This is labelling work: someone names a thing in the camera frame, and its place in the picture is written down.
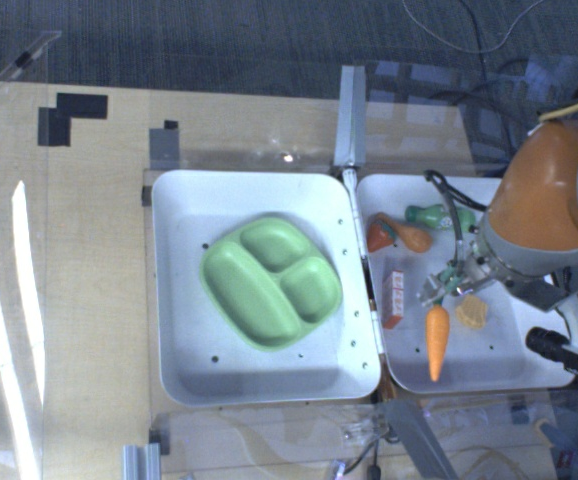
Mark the green divided plate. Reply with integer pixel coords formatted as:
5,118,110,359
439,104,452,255
198,216,344,353

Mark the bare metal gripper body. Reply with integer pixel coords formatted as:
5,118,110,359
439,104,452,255
437,248,503,294

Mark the thin black and white rod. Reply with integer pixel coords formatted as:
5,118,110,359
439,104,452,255
341,166,388,369

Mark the green toy bottle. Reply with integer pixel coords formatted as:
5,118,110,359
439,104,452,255
404,203,477,233

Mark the red and white carton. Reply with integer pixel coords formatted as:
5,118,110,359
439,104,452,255
381,270,406,330

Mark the red toy strawberry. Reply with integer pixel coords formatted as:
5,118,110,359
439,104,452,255
366,220,398,253

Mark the orange toy carrot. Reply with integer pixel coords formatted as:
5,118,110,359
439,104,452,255
425,303,451,383

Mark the black cylinder on white bracket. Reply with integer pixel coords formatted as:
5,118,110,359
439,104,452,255
525,290,578,387

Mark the white plastic tray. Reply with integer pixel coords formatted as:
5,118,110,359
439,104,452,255
356,173,578,395
151,169,383,408

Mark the tan ridged toy biscuit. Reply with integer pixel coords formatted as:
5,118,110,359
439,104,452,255
454,293,489,330

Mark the orange-brown toy chicken drumstick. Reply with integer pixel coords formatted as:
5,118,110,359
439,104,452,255
374,212,434,254

